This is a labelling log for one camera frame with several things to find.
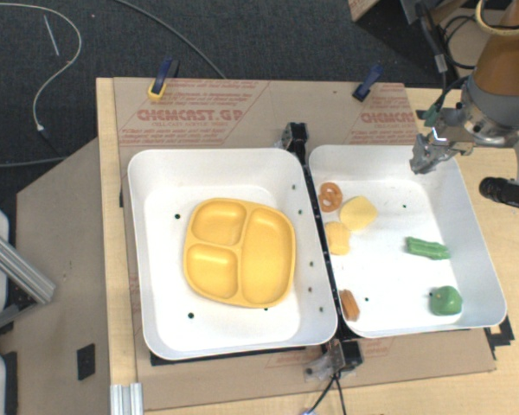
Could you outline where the green bell pepper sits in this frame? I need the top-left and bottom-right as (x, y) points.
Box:
(428, 284), (464, 317)

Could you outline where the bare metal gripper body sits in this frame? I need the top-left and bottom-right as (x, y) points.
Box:
(432, 106), (519, 156)

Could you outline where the brown cardboard board red print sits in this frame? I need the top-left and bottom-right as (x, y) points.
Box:
(112, 77), (499, 412)

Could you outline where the black cylinder on white bracket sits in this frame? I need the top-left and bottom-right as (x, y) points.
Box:
(478, 136), (519, 209)

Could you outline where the yellow ridged biscuit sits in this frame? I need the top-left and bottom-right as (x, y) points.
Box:
(324, 220), (352, 257)

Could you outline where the green asparagus bundle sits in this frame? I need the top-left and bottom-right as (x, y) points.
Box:
(405, 235), (452, 262)

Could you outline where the orange pretzel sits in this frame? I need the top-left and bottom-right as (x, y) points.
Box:
(317, 182), (343, 214)

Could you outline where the pale yellow bread bun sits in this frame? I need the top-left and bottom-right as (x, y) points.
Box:
(338, 195), (379, 233)

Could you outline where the yellow divided plate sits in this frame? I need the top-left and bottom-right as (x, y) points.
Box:
(183, 197), (298, 310)

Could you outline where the white plastic tray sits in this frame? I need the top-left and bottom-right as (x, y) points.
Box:
(307, 144), (509, 340)
(126, 147), (339, 361)

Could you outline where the thin black and white rod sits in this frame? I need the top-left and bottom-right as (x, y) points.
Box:
(299, 144), (344, 343)

